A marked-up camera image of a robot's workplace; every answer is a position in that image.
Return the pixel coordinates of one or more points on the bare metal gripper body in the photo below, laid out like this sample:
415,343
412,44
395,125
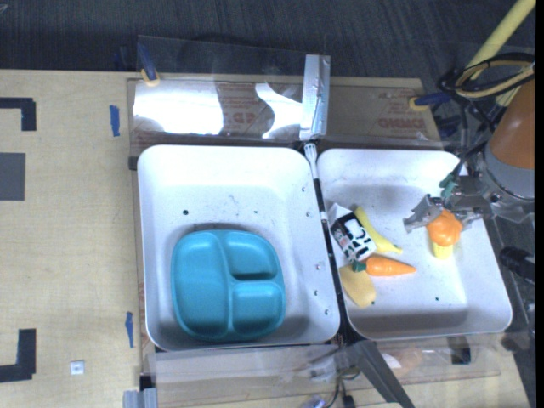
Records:
472,198

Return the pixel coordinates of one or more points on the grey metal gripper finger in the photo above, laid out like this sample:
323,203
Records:
421,216
468,222

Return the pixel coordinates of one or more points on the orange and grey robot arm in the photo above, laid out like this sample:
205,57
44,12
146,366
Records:
512,143

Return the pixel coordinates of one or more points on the yellow banana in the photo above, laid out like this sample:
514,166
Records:
374,232

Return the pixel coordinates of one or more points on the orange carrot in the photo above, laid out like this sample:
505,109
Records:
389,267

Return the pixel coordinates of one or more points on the white and black milk carton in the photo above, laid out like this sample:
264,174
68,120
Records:
353,236

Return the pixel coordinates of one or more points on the white plastic tray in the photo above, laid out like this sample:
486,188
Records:
238,194
416,304

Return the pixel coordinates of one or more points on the yellow oval toy food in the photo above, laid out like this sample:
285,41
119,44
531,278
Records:
359,289

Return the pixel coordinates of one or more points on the yellow pole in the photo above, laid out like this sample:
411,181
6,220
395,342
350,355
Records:
508,28

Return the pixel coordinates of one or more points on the blue divided plate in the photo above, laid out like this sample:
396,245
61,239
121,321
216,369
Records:
227,285

